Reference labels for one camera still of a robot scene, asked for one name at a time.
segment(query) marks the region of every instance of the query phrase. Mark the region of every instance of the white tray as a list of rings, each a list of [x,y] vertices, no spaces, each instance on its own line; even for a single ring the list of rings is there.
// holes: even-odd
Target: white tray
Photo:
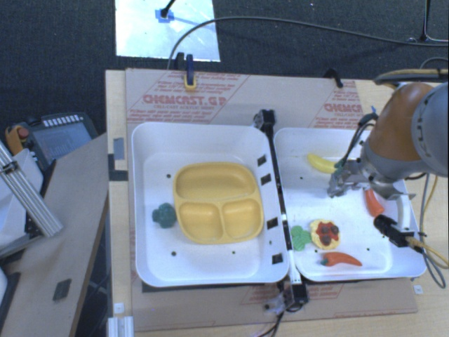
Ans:
[[[130,199],[133,199],[136,267],[140,278],[157,287],[199,284],[270,283],[288,272],[272,158],[266,136],[253,127],[167,124],[148,122],[135,128],[131,138]],[[266,163],[257,160],[265,156]],[[265,222],[254,239],[233,244],[197,244],[176,223],[163,229],[152,211],[173,205],[173,178],[182,167],[200,162],[243,164],[254,174],[260,189]],[[272,181],[262,185],[262,176]],[[267,227],[267,221],[278,225]],[[273,263],[278,255],[282,261]]]
[[[307,161],[308,153],[338,161],[346,152],[353,134],[348,130],[284,128],[275,136],[290,228],[299,225],[309,230],[313,220],[333,220],[341,234],[341,243],[336,251],[349,253],[363,263],[362,267],[348,264],[322,266],[320,261],[325,251],[310,243],[305,250],[294,253],[296,267],[303,276],[317,282],[417,277],[426,269],[422,256],[410,248],[394,246],[376,230],[373,217],[366,208],[363,191],[350,190],[345,196],[331,199],[326,192],[330,175],[312,168]],[[350,157],[359,155],[360,146],[357,145]],[[396,188],[406,192],[403,181],[397,182]],[[380,202],[385,207],[384,214],[397,220],[396,202],[383,199]],[[410,227],[418,231],[413,211],[411,213]]]

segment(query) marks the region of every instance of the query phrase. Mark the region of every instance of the toy carrot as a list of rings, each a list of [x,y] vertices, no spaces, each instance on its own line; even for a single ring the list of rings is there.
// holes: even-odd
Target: toy carrot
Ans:
[[[373,189],[365,190],[365,202],[372,217],[378,217],[385,211],[384,207],[376,199]]]
[[[348,263],[349,265],[362,266],[362,262],[343,252],[327,252],[323,256],[321,264],[324,266],[334,266],[338,263]]]

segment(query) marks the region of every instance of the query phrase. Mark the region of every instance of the electronic device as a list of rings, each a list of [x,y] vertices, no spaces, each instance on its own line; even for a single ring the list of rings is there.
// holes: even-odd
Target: electronic device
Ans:
[[[8,127],[6,142],[13,154],[29,149],[39,168],[46,171],[53,161],[97,135],[93,122],[83,112],[50,114]]]

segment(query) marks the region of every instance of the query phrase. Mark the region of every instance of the black connector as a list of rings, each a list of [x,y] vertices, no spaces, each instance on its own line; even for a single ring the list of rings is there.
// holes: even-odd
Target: black connector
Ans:
[[[390,217],[379,215],[374,219],[374,226],[389,238],[397,247],[408,247],[406,237],[413,237],[414,232],[401,232],[394,226],[398,223]]]

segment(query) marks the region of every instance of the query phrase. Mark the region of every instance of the toy pizza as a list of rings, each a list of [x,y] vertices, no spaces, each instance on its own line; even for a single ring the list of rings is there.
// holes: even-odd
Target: toy pizza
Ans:
[[[330,220],[315,220],[310,224],[311,240],[323,250],[335,249],[340,244],[340,230]]]

